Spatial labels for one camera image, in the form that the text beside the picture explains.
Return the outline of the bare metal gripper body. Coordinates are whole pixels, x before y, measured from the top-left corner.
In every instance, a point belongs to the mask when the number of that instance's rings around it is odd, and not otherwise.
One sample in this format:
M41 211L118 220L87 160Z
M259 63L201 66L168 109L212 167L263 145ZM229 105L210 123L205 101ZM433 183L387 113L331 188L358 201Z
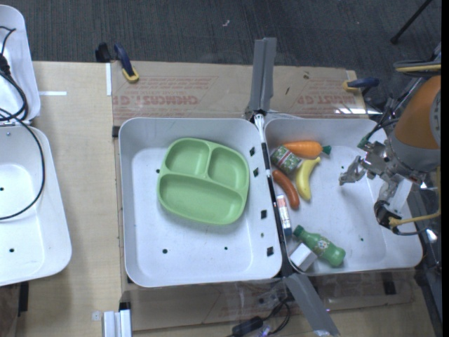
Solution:
M389 140L366 143L363 150L366 155L361 163L369 179L379 177L389 185L399 184L399 160Z

